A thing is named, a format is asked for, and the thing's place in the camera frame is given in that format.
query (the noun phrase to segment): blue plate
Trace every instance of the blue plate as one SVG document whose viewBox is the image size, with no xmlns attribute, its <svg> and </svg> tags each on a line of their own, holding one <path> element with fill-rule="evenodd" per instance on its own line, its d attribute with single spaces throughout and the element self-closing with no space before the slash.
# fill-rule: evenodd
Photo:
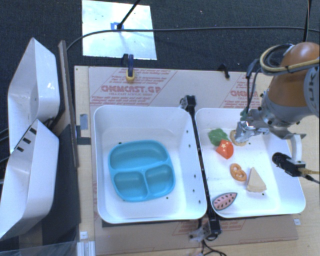
<svg viewBox="0 0 320 256">
<path fill-rule="evenodd" d="M 176 184 L 168 151 L 155 140 L 137 140 L 113 147 L 108 167 L 117 194 L 128 202 L 163 197 Z"/>
</svg>

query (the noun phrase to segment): toy watermelon slice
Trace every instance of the toy watermelon slice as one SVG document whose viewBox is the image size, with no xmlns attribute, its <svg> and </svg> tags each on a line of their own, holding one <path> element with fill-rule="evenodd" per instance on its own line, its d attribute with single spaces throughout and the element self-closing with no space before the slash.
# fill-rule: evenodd
<svg viewBox="0 0 320 256">
<path fill-rule="evenodd" d="M 216 211 L 221 211 L 229 207 L 236 199 L 238 193 L 229 192 L 219 195 L 213 200 L 213 208 Z"/>
</svg>

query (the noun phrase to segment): toy donut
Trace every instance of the toy donut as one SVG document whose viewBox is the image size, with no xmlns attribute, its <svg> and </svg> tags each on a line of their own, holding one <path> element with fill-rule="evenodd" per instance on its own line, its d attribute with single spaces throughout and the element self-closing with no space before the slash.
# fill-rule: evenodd
<svg viewBox="0 0 320 256">
<path fill-rule="evenodd" d="M 237 163 L 231 164 L 230 173 L 231 176 L 239 182 L 244 182 L 247 180 L 247 174 L 241 169 L 241 166 Z"/>
</svg>

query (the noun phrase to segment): black pole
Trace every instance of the black pole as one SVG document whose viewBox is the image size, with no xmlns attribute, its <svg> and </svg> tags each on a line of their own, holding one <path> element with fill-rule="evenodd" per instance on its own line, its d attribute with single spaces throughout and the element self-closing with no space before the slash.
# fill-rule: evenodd
<svg viewBox="0 0 320 256">
<path fill-rule="evenodd" d="M 133 12 L 133 10 L 136 8 L 136 6 L 139 4 L 141 0 L 136 0 L 135 3 L 133 4 L 133 6 L 131 7 L 131 9 L 129 10 L 129 12 L 126 14 L 126 16 L 123 18 L 123 20 L 116 25 L 116 29 L 120 30 L 123 26 L 123 24 L 125 23 L 126 19 L 129 17 L 129 15 Z"/>
</svg>

